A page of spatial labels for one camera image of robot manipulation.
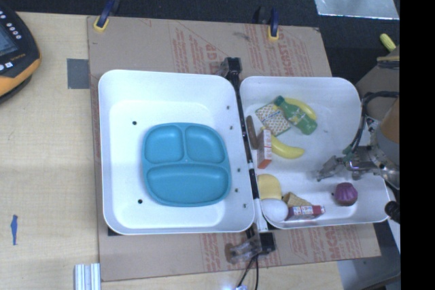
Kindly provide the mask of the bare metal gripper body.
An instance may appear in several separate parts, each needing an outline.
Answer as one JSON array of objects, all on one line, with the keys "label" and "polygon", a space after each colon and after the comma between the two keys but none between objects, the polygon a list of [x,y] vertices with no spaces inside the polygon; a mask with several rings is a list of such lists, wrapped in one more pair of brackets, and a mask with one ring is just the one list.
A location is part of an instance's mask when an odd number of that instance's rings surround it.
[{"label": "bare metal gripper body", "polygon": [[380,145],[359,146],[344,159],[347,170],[353,174],[373,173],[395,189],[400,188],[400,148]]}]

